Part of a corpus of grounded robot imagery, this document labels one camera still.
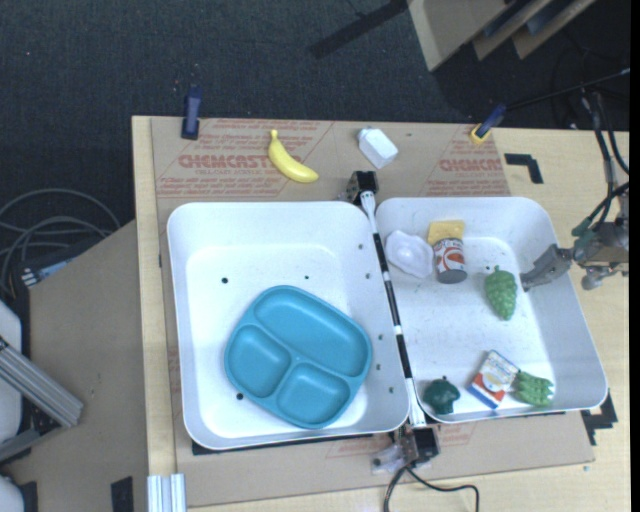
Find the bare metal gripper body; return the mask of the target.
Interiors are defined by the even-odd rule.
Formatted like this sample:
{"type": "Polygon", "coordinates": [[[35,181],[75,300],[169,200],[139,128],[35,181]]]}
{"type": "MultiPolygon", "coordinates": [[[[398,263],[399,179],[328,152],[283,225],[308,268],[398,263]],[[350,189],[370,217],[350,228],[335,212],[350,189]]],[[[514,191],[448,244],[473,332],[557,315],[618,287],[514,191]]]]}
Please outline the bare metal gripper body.
{"type": "Polygon", "coordinates": [[[596,227],[585,219],[574,228],[573,258],[579,264],[626,264],[629,262],[629,229],[626,222],[604,222],[596,227]]]}

